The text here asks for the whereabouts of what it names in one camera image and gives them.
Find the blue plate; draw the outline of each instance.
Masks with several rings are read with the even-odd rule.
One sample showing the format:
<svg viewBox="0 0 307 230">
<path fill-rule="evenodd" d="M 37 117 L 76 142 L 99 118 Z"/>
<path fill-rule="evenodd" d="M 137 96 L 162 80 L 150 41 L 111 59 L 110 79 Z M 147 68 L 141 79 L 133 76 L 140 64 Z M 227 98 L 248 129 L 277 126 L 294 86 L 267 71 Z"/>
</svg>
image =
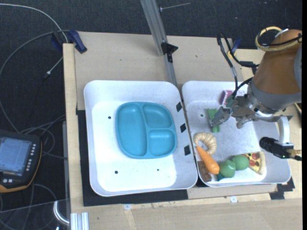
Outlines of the blue plate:
<svg viewBox="0 0 307 230">
<path fill-rule="evenodd" d="M 165 157 L 177 146 L 173 118 L 162 105 L 125 103 L 117 109 L 115 122 L 119 147 L 132 158 Z"/>
</svg>

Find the toy carrot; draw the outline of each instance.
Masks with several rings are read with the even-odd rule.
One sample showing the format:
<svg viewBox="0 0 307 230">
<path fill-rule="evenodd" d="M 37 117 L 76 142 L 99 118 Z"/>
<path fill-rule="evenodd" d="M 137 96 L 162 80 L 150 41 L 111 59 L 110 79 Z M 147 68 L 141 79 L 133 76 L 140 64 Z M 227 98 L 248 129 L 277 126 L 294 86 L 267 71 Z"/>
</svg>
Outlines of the toy carrot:
<svg viewBox="0 0 307 230">
<path fill-rule="evenodd" d="M 220 172 L 220 166 L 217 164 L 217 162 L 215 162 L 214 159 L 200 146 L 196 146 L 196 148 L 201 156 L 201 159 L 205 163 L 208 172 L 212 174 L 218 174 Z"/>
</svg>

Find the yellow and black device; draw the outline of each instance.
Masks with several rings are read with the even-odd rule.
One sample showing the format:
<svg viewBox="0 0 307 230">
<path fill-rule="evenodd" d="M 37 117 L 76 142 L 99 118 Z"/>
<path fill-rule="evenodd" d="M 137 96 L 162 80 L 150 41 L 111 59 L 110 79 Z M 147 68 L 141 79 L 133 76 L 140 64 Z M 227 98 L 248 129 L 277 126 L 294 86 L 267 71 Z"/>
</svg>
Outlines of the yellow and black device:
<svg viewBox="0 0 307 230">
<path fill-rule="evenodd" d="M 26 189 L 42 155 L 40 138 L 0 130 L 0 193 Z"/>
</svg>

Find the pizza slice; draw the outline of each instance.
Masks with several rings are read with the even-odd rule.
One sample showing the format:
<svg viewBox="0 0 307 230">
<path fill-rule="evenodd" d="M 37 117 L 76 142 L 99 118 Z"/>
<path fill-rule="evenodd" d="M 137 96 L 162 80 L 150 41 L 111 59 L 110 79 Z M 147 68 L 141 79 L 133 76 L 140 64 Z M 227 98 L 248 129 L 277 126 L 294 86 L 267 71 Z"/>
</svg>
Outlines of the pizza slice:
<svg viewBox="0 0 307 230">
<path fill-rule="evenodd" d="M 244 153 L 249 160 L 249 168 L 257 174 L 263 174 L 265 171 L 265 155 L 263 151 Z"/>
</svg>

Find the device screen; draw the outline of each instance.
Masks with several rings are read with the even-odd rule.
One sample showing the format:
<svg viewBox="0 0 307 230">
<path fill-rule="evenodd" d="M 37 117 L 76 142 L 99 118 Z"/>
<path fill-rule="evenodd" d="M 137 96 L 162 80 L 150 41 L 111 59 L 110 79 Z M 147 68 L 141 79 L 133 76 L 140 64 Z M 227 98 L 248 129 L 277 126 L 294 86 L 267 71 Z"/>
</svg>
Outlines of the device screen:
<svg viewBox="0 0 307 230">
<path fill-rule="evenodd" d="M 8 137 L 0 138 L 0 171 L 21 176 L 32 142 Z"/>
</svg>

